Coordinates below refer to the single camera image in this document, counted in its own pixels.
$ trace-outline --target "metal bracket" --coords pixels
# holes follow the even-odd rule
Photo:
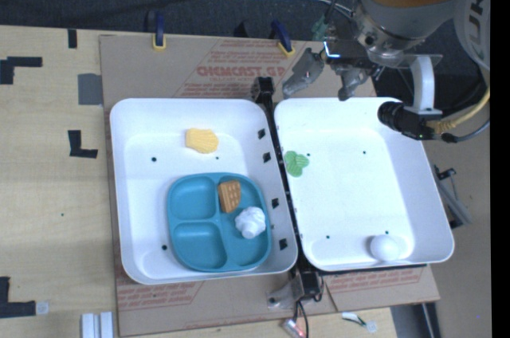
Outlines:
[[[453,176],[456,174],[456,171],[453,168],[450,168],[446,171],[440,172],[439,168],[434,165],[435,179],[437,188],[440,193],[445,197],[445,203],[449,208],[449,211],[455,218],[453,223],[450,223],[452,228],[459,227],[464,224],[473,223],[473,218],[471,214],[468,212],[464,203],[459,199],[457,194],[457,188],[455,187],[455,182],[453,181]],[[450,178],[450,182],[452,184],[453,192],[442,183],[442,181],[446,178]]]
[[[414,102],[406,107],[418,114],[437,115],[441,111],[434,108],[435,78],[434,66],[441,60],[439,55],[409,55],[409,69],[414,81]]]
[[[268,308],[294,309],[296,302],[303,299],[320,301],[324,291],[324,283],[316,271],[300,272],[296,268],[295,277],[281,289],[267,294]]]
[[[284,98],[288,99],[295,92],[307,88],[322,73],[324,63],[318,53],[306,48],[301,58],[292,68],[292,75],[283,83]]]
[[[303,296],[303,282],[299,273],[281,289],[266,294],[269,309],[294,309]]]

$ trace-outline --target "wooden table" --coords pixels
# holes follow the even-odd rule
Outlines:
[[[100,74],[101,31],[79,31],[69,50],[66,29],[0,26],[0,59],[43,57],[44,67],[15,67],[0,85],[0,277],[9,302],[46,302],[45,315],[0,320],[2,336],[80,335],[80,315],[116,313],[104,111],[78,103],[77,75]],[[95,159],[69,157],[69,130]],[[358,312],[396,337],[389,309]],[[155,336],[285,337],[281,320]],[[341,315],[309,317],[313,336],[373,336]]]

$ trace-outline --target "yellow clamp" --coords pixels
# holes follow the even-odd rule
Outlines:
[[[163,44],[157,45],[156,44],[156,34],[153,33],[152,34],[152,48],[154,50],[157,50],[158,52],[164,51],[167,48],[167,37],[165,35],[163,35]]]
[[[286,57],[292,57],[294,56],[294,53],[296,52],[296,50],[294,49],[294,46],[292,47],[292,50],[290,52],[288,52],[285,47],[281,44],[281,42],[277,42],[277,46],[278,48],[284,53],[284,55]]]

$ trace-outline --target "blue plate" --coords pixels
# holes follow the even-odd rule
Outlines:
[[[225,213],[219,202],[218,185],[236,179],[241,201]],[[247,207],[264,211],[265,231],[243,238],[234,219]],[[257,184],[244,175],[228,172],[196,174],[175,181],[167,196],[167,214],[175,256],[186,266],[206,272],[252,269],[271,250],[271,232],[264,198]]]

